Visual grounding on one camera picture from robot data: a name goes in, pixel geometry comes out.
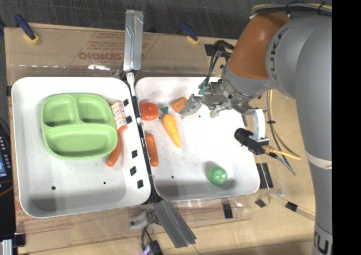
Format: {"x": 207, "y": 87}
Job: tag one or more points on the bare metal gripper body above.
{"x": 222, "y": 96}

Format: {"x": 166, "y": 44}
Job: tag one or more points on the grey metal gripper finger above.
{"x": 189, "y": 107}
{"x": 216, "y": 111}

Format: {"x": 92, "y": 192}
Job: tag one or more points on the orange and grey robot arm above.
{"x": 310, "y": 79}

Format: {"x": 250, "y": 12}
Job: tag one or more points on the orange toy biscuit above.
{"x": 179, "y": 104}

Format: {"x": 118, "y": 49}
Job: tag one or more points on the yellow orange toy carrot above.
{"x": 171, "y": 128}

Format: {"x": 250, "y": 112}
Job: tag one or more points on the white plastic tray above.
{"x": 70, "y": 186}
{"x": 203, "y": 146}

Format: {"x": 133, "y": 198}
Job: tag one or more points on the orange toy tangerine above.
{"x": 149, "y": 111}

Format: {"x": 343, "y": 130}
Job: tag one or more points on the thin black and white rod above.
{"x": 138, "y": 124}

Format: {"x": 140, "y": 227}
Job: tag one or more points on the orange toy sausage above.
{"x": 152, "y": 149}
{"x": 115, "y": 155}

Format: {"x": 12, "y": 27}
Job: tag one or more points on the orange and white packet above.
{"x": 119, "y": 115}

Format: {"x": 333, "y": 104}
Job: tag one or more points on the green divided plate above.
{"x": 81, "y": 138}

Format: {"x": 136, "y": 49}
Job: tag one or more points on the brown cardboard board red print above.
{"x": 70, "y": 50}

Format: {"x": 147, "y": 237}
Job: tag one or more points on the black cylinder on white bracket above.
{"x": 251, "y": 139}

